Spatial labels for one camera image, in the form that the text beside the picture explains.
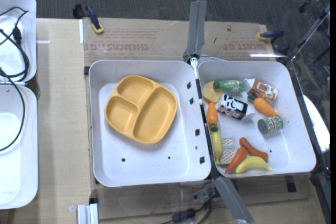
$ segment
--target white tray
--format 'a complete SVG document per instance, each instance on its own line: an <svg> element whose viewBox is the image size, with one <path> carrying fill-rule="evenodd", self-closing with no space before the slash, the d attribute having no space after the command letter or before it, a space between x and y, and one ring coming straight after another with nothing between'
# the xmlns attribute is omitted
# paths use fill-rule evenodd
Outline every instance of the white tray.
<svg viewBox="0 0 336 224"><path fill-rule="evenodd" d="M36 73L36 1L1 0L0 14L12 7L28 10L18 22L22 34L22 48L30 62L25 78L25 81L28 81ZM14 9L0 16L0 29L10 35L22 13L20 9ZM4 40L5 37L0 34L0 42ZM24 69L20 52L8 40L0 46L0 63L8 75ZM0 76L0 82L3 81L7 79ZM25 122L17 141L0 152L0 209L12 209L28 204L38 189L37 100L28 88L18 88L25 101ZM14 139L21 120L22 101L18 92L12 85L0 85L0 148Z"/></svg>
<svg viewBox="0 0 336 224"><path fill-rule="evenodd" d="M35 0L0 0L0 14L12 7L20 7L28 12L21 17L18 28L22 35L22 48L27 54L30 62L27 77L25 81L30 80L36 73L36 1ZM6 34L10 34L14 29L17 19L23 12L20 9L14 9L3 16L0 16L0 29ZM5 37L0 33L0 42ZM7 74L17 74L24 69L22 56L18 49L10 42L5 41L0 46L1 67Z"/></svg>
<svg viewBox="0 0 336 224"><path fill-rule="evenodd" d="M247 94L229 94L251 105L256 115L251 120L240 121L219 113L219 131L221 137L232 137L235 150L240 147L239 138L245 137L261 151L268 153L268 165L273 170L250 169L242 174L225 174L225 168L218 166L222 175L231 178L293 174L310 172L316 164L309 134L307 132L296 94L287 68L275 61L205 61L198 67L202 89L211 81L227 79L258 78L262 82L278 89L279 93L272 104L283 120L283 129L262 135L257 128L259 119L264 115L255 110L247 101Z"/></svg>
<svg viewBox="0 0 336 224"><path fill-rule="evenodd" d="M104 107L114 87L131 74L164 85L177 98L175 119L156 144L133 141L112 129L104 118ZM93 171L101 184L177 183L203 180L209 175L211 163L191 66L182 61L102 60L91 66L89 80Z"/></svg>
<svg viewBox="0 0 336 224"><path fill-rule="evenodd" d="M28 204L38 187L36 97L30 89L18 87L26 105L25 123L17 141L0 152L0 209ZM0 148L3 148L18 132L23 108L12 85L0 86L0 102L0 108L6 108L0 110Z"/></svg>

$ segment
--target yellow banana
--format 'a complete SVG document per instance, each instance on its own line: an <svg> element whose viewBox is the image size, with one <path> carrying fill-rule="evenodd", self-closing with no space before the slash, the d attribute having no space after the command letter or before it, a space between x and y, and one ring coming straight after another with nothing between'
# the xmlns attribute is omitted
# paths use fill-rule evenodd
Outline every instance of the yellow banana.
<svg viewBox="0 0 336 224"><path fill-rule="evenodd" d="M215 154L216 164L219 164L219 158L223 152L222 139L218 131L211 132L212 148Z"/></svg>
<svg viewBox="0 0 336 224"><path fill-rule="evenodd" d="M249 168L264 168L269 171L272 170L272 167L270 167L263 158L258 156L248 156L246 157L238 166L236 167L236 174L240 174L245 172Z"/></svg>

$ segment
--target toy food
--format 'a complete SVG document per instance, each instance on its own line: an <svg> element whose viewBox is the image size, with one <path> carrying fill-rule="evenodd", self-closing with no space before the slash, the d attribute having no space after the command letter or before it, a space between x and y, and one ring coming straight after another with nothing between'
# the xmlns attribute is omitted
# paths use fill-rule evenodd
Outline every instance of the toy food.
<svg viewBox="0 0 336 224"><path fill-rule="evenodd" d="M243 85L248 95L253 93L257 97L263 97L269 103L274 102L278 95L277 89L258 79L245 79Z"/></svg>
<svg viewBox="0 0 336 224"><path fill-rule="evenodd" d="M248 99L253 100L254 107L262 114L271 117L278 113L272 108L272 106L262 97L255 97L253 94L248 96Z"/></svg>
<svg viewBox="0 0 336 224"><path fill-rule="evenodd" d="M232 161L229 163L227 168L225 169L225 172L228 173L235 167L237 167L247 156L248 151L244 147L240 147L235 156L233 157Z"/></svg>
<svg viewBox="0 0 336 224"><path fill-rule="evenodd" d="M241 174L250 168L261 168L269 171L272 170L272 167L270 167L263 158L258 156L248 156L236 166L235 172L236 174Z"/></svg>
<svg viewBox="0 0 336 224"><path fill-rule="evenodd" d="M240 93L244 91L243 83L238 80L214 81L214 89L223 89L226 92Z"/></svg>
<svg viewBox="0 0 336 224"><path fill-rule="evenodd" d="M217 131L218 115L214 102L209 103L208 110L206 112L206 119L208 121L209 129L211 131Z"/></svg>
<svg viewBox="0 0 336 224"><path fill-rule="evenodd" d="M247 103L234 99L227 94L222 94L219 101L216 103L218 112L225 113L238 120L247 120L255 115L255 112L250 108Z"/></svg>
<svg viewBox="0 0 336 224"><path fill-rule="evenodd" d="M222 138L223 152L219 158L220 164L229 164L235 156L235 148L233 146L232 138Z"/></svg>
<svg viewBox="0 0 336 224"><path fill-rule="evenodd" d="M209 82L203 89L203 97L211 102L216 103L221 97L223 90L214 89L214 82Z"/></svg>
<svg viewBox="0 0 336 224"><path fill-rule="evenodd" d="M258 129L262 134L279 131L283 128L283 121L279 115L264 118L258 121Z"/></svg>
<svg viewBox="0 0 336 224"><path fill-rule="evenodd" d="M211 135L212 148L215 154L216 164L219 164L219 158L223 151L221 135L218 131L211 132L210 135Z"/></svg>
<svg viewBox="0 0 336 224"><path fill-rule="evenodd" d="M239 143L242 147L247 149L249 155L261 157L265 161L268 159L268 154L266 152L260 151L253 147L245 137L241 137L239 139Z"/></svg>

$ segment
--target divided plate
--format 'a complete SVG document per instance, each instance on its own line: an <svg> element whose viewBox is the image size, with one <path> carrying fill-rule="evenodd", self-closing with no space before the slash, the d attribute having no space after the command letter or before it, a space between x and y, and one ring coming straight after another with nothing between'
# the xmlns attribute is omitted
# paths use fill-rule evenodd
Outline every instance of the divided plate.
<svg viewBox="0 0 336 224"><path fill-rule="evenodd" d="M105 119L119 133L143 144L159 142L177 110L175 95L143 76L123 78L105 106Z"/></svg>

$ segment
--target black cable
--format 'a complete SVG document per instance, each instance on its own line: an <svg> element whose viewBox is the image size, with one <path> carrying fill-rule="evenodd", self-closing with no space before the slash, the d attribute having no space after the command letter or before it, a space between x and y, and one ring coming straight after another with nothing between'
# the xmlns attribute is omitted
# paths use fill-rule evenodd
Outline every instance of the black cable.
<svg viewBox="0 0 336 224"><path fill-rule="evenodd" d="M1 151L6 150L7 148L9 148L10 146L12 146L12 145L15 143L15 141L19 138L20 133L21 133L22 128L23 128L24 121L25 121L26 106L25 106L25 101L24 101L24 99L23 99L23 96L22 96L22 94L21 94L19 88L18 88L17 85L13 82L13 80L11 80L11 79L8 77L8 75L5 73L4 70L2 70L1 67L0 67L0 76L7 78L7 79L9 80L9 82L14 86L14 88L17 90L17 92L18 92L19 95L20 95L20 98L21 98L21 101L22 101L22 106L23 106L23 114L22 114L22 121L21 121L20 129L19 129L19 131L18 131L16 137L13 139L13 141L11 141L7 146L5 146L5 147L3 147L3 148L0 148L0 152L1 152Z"/></svg>
<svg viewBox="0 0 336 224"><path fill-rule="evenodd" d="M200 222L198 224L202 224L210 215L211 213L211 201L213 199L213 196L211 196L205 203L203 203L203 205L201 206L201 208L195 210L195 209L188 209L186 211L181 211L181 212L177 212L173 215L172 220L169 220L167 222L161 223L161 224L168 224L168 223L179 223L183 220L186 220L188 218L192 218L194 217L199 211L201 211L202 209L205 209L209 206L209 210L208 212L205 214L205 216L200 220Z"/></svg>
<svg viewBox="0 0 336 224"><path fill-rule="evenodd" d="M20 19L22 18L22 16L24 16L24 15L28 12L28 10L24 10L24 9L22 9L22 8L20 8L20 7L12 7L12 8L10 8L10 9L8 9L7 11L5 11L5 12L3 12L3 13L0 14L0 17L1 17L1 16L5 15L6 13L8 13L8 12L10 12L10 11L16 9L16 8L17 8L17 9L20 9L23 13L22 13L22 14L18 17L18 19L16 20L14 29L17 27L17 25L18 25ZM11 36L12 36L12 34L13 34L13 32L14 32L14 29L13 29L12 32L8 35L8 37L11 37ZM0 42L0 45L2 45L3 43L5 43L5 42L8 40L8 37L6 37L5 40L1 41L1 42Z"/></svg>
<svg viewBox="0 0 336 224"><path fill-rule="evenodd" d="M212 201L212 197L206 202L206 205L204 206L204 208L209 206L208 212L205 214L205 216L197 224L202 224L210 216L211 209L212 209L211 201Z"/></svg>
<svg viewBox="0 0 336 224"><path fill-rule="evenodd" d="M24 64L25 64L25 69L22 72L18 74L8 75L8 78L16 78L16 77L23 75L22 78L19 79L19 81L23 81L28 74L30 62L29 62L29 58L27 54L25 53L25 51L22 49L22 46L21 46L21 41L22 41L21 31L17 26L15 26L15 28L13 29L12 33L13 33L13 37L15 41L12 40L10 36L8 36L2 29L0 29L0 33L3 34L7 40L12 42L14 46L20 51Z"/></svg>

